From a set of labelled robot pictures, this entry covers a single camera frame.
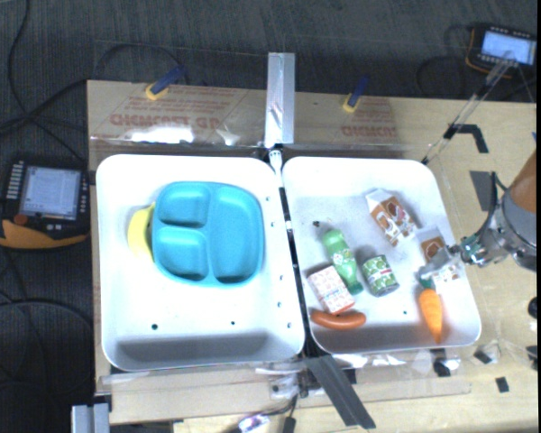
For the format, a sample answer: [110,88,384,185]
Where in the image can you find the brown cardboard board, red print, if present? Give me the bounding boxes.
[86,78,473,425]

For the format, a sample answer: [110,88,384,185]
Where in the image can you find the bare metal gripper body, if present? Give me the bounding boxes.
[450,224,538,272]

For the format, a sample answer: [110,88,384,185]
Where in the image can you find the green can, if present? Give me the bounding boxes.
[360,253,400,298]

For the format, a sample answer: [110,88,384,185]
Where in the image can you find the large brown and white carton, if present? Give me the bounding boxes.
[364,188,417,247]

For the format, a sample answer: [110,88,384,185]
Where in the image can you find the blue divided plate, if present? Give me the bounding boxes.
[151,180,266,287]

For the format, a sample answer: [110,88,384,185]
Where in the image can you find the green plastic bottle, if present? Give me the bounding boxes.
[321,228,365,296]

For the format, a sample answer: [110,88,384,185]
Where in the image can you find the white plastic tray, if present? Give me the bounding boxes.
[280,155,482,356]
[95,153,307,373]

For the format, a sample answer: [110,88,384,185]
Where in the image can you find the yellow banana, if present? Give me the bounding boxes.
[126,201,157,258]

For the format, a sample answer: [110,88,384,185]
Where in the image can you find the orange carrot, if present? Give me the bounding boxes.
[417,276,445,345]

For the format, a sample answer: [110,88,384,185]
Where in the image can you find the red sausage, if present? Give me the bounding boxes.
[309,309,368,331]

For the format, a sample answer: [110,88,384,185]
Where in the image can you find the small brown and white carton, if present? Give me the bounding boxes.
[418,227,463,295]

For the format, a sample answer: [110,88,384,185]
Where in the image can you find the pink and white carton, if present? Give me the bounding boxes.
[307,264,357,316]

